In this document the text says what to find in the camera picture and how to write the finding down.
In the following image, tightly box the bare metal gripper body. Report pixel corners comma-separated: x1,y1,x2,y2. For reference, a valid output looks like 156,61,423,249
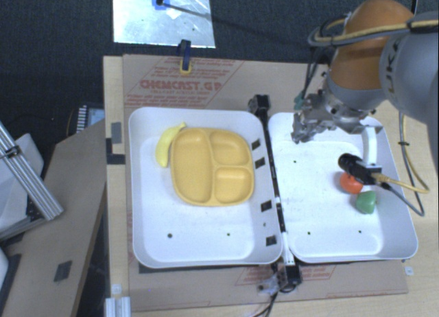
301,91,372,135

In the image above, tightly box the thin black and white rod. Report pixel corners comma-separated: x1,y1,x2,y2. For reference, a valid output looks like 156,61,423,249
259,108,292,266

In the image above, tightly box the orange round toy fruit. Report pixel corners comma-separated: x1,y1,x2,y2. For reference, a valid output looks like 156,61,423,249
339,172,364,196

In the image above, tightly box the white plastic tray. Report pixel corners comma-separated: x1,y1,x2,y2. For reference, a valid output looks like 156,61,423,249
268,112,419,264
128,106,284,269

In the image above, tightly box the green rounded toy fruit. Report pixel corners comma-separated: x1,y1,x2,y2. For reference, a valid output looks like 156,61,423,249
355,190,377,215

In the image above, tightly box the brown cardboard board red print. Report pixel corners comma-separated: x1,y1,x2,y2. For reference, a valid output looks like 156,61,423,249
122,54,410,312

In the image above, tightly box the yellow divided plate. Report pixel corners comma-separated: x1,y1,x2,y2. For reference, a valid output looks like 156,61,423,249
170,127,255,207

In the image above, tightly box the yellow banana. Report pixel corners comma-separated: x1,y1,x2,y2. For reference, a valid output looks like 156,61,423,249
156,122,187,168

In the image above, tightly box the black cylinder on white bracket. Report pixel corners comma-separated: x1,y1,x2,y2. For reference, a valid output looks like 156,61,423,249
337,124,384,186

